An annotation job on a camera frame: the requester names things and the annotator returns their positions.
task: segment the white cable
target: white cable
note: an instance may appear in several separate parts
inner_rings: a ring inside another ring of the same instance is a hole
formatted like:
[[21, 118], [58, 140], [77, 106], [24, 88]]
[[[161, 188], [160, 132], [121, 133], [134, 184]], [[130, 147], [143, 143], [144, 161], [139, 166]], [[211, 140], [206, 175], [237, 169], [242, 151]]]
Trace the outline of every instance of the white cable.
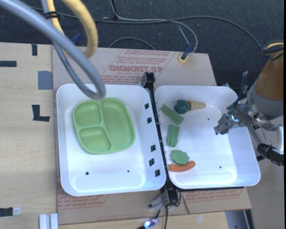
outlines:
[[[113, 1], [112, 1], [112, 0], [110, 0], [110, 3], [111, 3], [111, 7], [112, 7], [112, 10], [113, 10], [114, 15], [115, 15], [116, 17], [118, 17], [119, 19], [121, 19], [121, 20], [125, 20], [125, 21], [137, 21], [137, 22], [143, 22], [143, 21], [167, 21], [167, 20], [164, 20], [164, 19], [140, 19], [140, 20], [138, 20], [138, 19], [127, 19], [127, 18], [123, 18], [123, 17], [119, 16], [119, 15], [116, 13], [116, 11], [115, 11], [115, 9], [114, 9], [114, 5], [113, 5]], [[196, 50], [196, 48], [197, 48], [197, 46], [198, 46], [198, 39], [197, 39], [197, 36], [196, 36], [195, 32], [194, 32], [191, 28], [189, 28], [187, 25], [185, 25], [184, 23], [181, 23], [181, 22], [178, 22], [178, 21], [169, 21], [169, 22], [173, 22], [173, 23], [177, 23], [177, 24], [179, 24], [179, 25], [183, 25], [185, 28], [187, 28], [187, 29], [193, 34], [193, 36], [195, 37], [196, 46], [194, 47], [194, 50], [193, 50], [192, 52], [195, 52], [195, 50]]]
[[179, 27], [179, 30], [180, 30], [181, 34], [183, 35], [184, 39], [186, 40], [186, 43], [187, 43], [188, 45], [190, 45], [188, 39], [186, 38], [186, 36], [185, 36], [183, 30], [182, 30], [181, 27], [180, 27], [180, 25], [178, 25], [178, 27]]

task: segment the black cable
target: black cable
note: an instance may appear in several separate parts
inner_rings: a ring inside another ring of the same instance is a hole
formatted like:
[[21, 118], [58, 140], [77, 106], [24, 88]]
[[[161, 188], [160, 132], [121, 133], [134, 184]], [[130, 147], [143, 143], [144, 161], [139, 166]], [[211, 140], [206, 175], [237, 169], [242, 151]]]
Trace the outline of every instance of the black cable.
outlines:
[[174, 204], [176, 207], [178, 207], [178, 206], [181, 204], [181, 199], [182, 199], [182, 195], [181, 195], [181, 193], [179, 192], [178, 202]]
[[157, 219], [159, 217], [160, 211], [161, 210], [158, 211], [158, 213], [157, 213], [157, 215], [156, 215], [156, 217], [154, 219]]
[[166, 215], [165, 215], [165, 224], [164, 224], [164, 229], [166, 229], [166, 225], [167, 225], [167, 218], [168, 218], [168, 206], [166, 205]]
[[[32, 7], [33, 9], [36, 10], [41, 10], [39, 8], [36, 7]], [[59, 13], [60, 15], [66, 16], [66, 17], [71, 17], [71, 18], [77, 18], [74, 15], [69, 15], [69, 14], [64, 14], [64, 13]], [[150, 21], [105, 21], [105, 20], [94, 20], [95, 22], [98, 23], [112, 23], [112, 24], [156, 24], [156, 23], [168, 23], [168, 22], [172, 22], [172, 21], [183, 21], [183, 20], [190, 20], [190, 19], [215, 19], [215, 20], [220, 20], [220, 21], [224, 21], [227, 23], [230, 23], [234, 26], [236, 26], [237, 28], [241, 29], [242, 31], [244, 31], [249, 37], [251, 37], [251, 39], [258, 45], [258, 48], [261, 48], [261, 44], [255, 39], [255, 37], [248, 32], [245, 28], [241, 27], [240, 25], [230, 21], [230, 20], [226, 20], [220, 17], [216, 17], [216, 16], [208, 16], [208, 15], [193, 15], [193, 16], [187, 16], [187, 17], [180, 17], [180, 18], [175, 18], [175, 19], [167, 19], [167, 20], [150, 20]]]
[[109, 48], [111, 48], [114, 44], [116, 44], [117, 42], [121, 41], [121, 40], [136, 40], [136, 41], [140, 41], [140, 42], [143, 42], [144, 44], [146, 44], [147, 46], [149, 46], [151, 49], [153, 50], [156, 50], [151, 44], [149, 44], [148, 42], [140, 39], [140, 38], [136, 38], [136, 37], [122, 37], [122, 38], [119, 38], [117, 40], [115, 40], [113, 43], [111, 43], [109, 45]]

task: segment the white plastic tray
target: white plastic tray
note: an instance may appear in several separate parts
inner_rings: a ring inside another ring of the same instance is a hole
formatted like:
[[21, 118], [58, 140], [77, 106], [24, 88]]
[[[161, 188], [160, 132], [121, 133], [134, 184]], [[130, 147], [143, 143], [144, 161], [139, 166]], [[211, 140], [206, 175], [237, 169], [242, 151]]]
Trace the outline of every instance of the white plastic tray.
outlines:
[[85, 152], [77, 139], [72, 112], [89, 100], [75, 84], [61, 86], [56, 95], [61, 185], [73, 196], [160, 189], [166, 174], [148, 92], [136, 85], [106, 85], [106, 97], [121, 100], [135, 128], [134, 144], [104, 155]]
[[[232, 129], [228, 134], [216, 135], [214, 126], [226, 107], [237, 96], [221, 86], [160, 86], [155, 91], [160, 128], [167, 164], [173, 163], [171, 152], [186, 152], [196, 166], [185, 172], [171, 172], [171, 181], [182, 189], [253, 186], [260, 179], [260, 171], [246, 127]], [[174, 123], [160, 111], [163, 104], [172, 108], [177, 100], [206, 103], [206, 108], [183, 114], [179, 125], [178, 144], [166, 144], [167, 129]]]

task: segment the metal bracket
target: metal bracket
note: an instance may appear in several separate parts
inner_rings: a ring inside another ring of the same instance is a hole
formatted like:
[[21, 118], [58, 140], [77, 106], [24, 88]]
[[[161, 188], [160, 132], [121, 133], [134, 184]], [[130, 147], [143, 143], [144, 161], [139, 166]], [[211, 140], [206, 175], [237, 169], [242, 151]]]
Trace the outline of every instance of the metal bracket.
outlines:
[[166, 206], [169, 203], [168, 192], [165, 190], [157, 198], [148, 201], [147, 207], [148, 210], [160, 210], [162, 207]]

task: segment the green divided plate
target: green divided plate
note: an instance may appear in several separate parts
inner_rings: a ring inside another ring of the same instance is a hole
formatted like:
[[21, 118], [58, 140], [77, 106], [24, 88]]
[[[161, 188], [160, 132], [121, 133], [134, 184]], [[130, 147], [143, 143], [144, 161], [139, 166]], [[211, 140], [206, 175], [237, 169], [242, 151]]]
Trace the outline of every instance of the green divided plate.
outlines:
[[125, 104], [116, 98], [76, 105], [73, 122], [82, 148], [90, 154], [125, 150], [135, 140], [131, 116]]

